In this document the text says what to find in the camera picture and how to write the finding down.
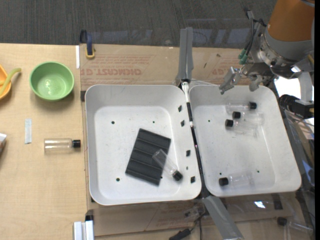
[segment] black cap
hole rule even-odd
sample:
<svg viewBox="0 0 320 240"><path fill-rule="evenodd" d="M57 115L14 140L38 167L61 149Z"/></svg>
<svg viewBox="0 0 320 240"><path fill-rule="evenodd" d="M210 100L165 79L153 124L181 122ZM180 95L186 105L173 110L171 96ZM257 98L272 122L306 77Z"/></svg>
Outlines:
<svg viewBox="0 0 320 240"><path fill-rule="evenodd" d="M233 119L239 119L241 117L241 113L238 111L235 111L232 113L232 118Z"/></svg>
<svg viewBox="0 0 320 240"><path fill-rule="evenodd" d="M249 106L251 110L255 110L257 108L257 103L255 102L249 102Z"/></svg>
<svg viewBox="0 0 320 240"><path fill-rule="evenodd" d="M182 174L181 174L178 170L176 170L176 171L172 174L172 176L174 177L174 179L175 179L176 181L180 181L181 178L182 178Z"/></svg>
<svg viewBox="0 0 320 240"><path fill-rule="evenodd" d="M224 177L224 178L220 178L219 179L219 185L220 186L225 186L225 185L228 185L229 184L229 180L227 177Z"/></svg>
<svg viewBox="0 0 320 240"><path fill-rule="evenodd" d="M225 120L224 125L225 125L225 127L232 127L232 126L234 126L234 121L227 119L227 120Z"/></svg>
<svg viewBox="0 0 320 240"><path fill-rule="evenodd" d="M72 141L72 147L73 148L80 148L81 147L81 140L80 139L75 139Z"/></svg>
<svg viewBox="0 0 320 240"><path fill-rule="evenodd" d="M285 226L285 225L287 225L287 219L286 218L284 218L284 217L278 217L277 219L276 219L276 222L278 223L278 225L281 225L281 226Z"/></svg>

